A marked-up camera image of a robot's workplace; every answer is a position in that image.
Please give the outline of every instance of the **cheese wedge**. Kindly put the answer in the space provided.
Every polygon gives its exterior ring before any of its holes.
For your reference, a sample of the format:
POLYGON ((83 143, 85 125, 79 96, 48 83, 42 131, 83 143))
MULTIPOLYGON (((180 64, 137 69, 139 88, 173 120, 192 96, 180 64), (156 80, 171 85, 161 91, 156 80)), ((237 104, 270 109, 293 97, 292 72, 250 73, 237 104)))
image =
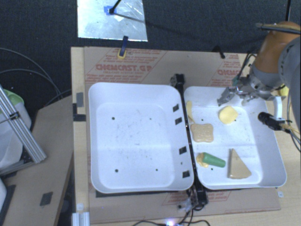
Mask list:
POLYGON ((237 152, 232 149, 230 156, 230 171, 228 177, 232 179, 243 179, 251 176, 252 173, 240 159, 237 152))
POLYGON ((220 110, 218 118, 222 123, 230 124, 237 118, 237 116, 237 111, 232 106, 228 105, 220 110))

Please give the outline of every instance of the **yellow cheese wedge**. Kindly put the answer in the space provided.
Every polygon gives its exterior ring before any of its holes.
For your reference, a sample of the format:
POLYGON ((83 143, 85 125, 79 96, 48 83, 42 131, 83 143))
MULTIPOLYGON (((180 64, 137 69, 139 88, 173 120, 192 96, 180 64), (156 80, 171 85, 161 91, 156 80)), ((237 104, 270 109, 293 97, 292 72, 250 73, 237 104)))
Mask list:
POLYGON ((240 159, 237 152, 232 149, 230 156, 230 172, 228 177, 232 179, 243 179, 251 176, 252 173, 240 159))
POLYGON ((196 157, 196 161, 198 164, 200 164, 202 167, 207 168, 209 166, 209 164, 203 162, 204 159, 204 154, 200 153, 197 157, 196 157))
POLYGON ((186 110, 187 110, 188 117, 193 121, 193 123, 195 123, 195 121, 192 117, 192 102, 191 101, 187 101, 186 110))
POLYGON ((237 118, 237 116, 237 111, 232 106, 228 105, 220 110, 218 118, 222 123, 230 124, 237 118))
POLYGON ((192 124, 190 129, 195 142, 213 142, 213 126, 211 124, 192 124))
POLYGON ((282 89, 278 90, 280 96, 288 96, 289 88, 284 86, 282 89))

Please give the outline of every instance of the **wooden table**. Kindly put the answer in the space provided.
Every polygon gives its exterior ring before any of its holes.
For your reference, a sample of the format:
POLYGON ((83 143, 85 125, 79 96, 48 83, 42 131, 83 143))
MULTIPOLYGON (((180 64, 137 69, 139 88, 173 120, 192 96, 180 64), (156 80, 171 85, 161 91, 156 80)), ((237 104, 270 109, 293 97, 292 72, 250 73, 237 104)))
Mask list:
POLYGON ((72 122, 71 97, 38 111, 32 134, 47 158, 4 180, 16 185, 4 226, 57 225, 73 167, 72 122), (44 194, 51 201, 40 206, 44 194))
MULTIPOLYGON (((85 92, 85 73, 84 73, 84 49, 71 49, 72 63, 72 99, 76 103, 77 93, 85 92)), ((272 103, 268 103, 269 111, 272 110, 272 103)), ((78 114, 86 114, 85 106, 79 107, 78 114)), ((281 210, 266 211, 256 213, 240 213, 217 216, 195 217, 193 221, 206 219, 211 226, 296 226, 301 222, 301 162, 300 153, 296 150, 288 134, 276 132, 277 141, 283 157, 287 172, 287 182, 283 187, 278 188, 281 197, 281 210)), ((89 211, 88 197, 88 175, 87 175, 87 134, 86 124, 80 121, 74 123, 74 162, 75 162, 75 181, 76 181, 76 203, 77 212, 89 211)), ((114 225, 130 226, 135 222, 114 223, 114 225)))

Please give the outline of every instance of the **black carpet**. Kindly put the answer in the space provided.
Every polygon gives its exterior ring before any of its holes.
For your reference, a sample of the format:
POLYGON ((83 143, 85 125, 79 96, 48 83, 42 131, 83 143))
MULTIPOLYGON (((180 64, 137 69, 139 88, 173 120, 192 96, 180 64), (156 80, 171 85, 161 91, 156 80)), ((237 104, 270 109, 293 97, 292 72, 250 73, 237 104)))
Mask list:
MULTIPOLYGON (((148 42, 130 48, 245 53, 258 49, 266 32, 255 23, 285 19, 287 0, 143 0, 148 42)), ((292 0, 291 21, 300 24, 301 0, 292 0)), ((70 47, 119 47, 120 41, 77 38, 77 0, 0 0, 0 47, 40 64, 61 91, 71 88, 70 47)), ((0 51, 0 71, 34 69, 26 59, 0 51)), ((26 72, 0 74, 1 85, 25 99, 33 116, 55 91, 26 72)))

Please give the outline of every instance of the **white tray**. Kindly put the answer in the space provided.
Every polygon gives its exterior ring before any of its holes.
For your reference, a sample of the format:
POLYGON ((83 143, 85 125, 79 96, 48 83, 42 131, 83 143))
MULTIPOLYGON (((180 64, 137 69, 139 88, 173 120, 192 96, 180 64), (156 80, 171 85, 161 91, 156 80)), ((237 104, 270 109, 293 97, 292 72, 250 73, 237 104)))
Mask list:
POLYGON ((96 190, 125 193, 191 187, 194 176, 185 119, 175 88, 97 83, 88 99, 91 179, 96 190))
POLYGON ((207 152, 226 161, 224 168, 204 168, 196 163, 200 182, 213 190, 282 186, 286 182, 286 172, 274 131, 257 119, 260 112, 267 112, 265 101, 254 99, 242 106, 242 100, 235 96, 219 107, 216 100, 223 91, 224 88, 189 87, 184 92, 185 101, 192 102, 195 122, 210 123, 214 128, 213 142, 196 143, 192 139, 195 157, 199 153, 207 152), (239 115, 236 121, 225 125, 219 120, 218 112, 227 105, 232 106, 239 115), (227 177, 231 148, 237 151, 251 171, 250 177, 227 177))

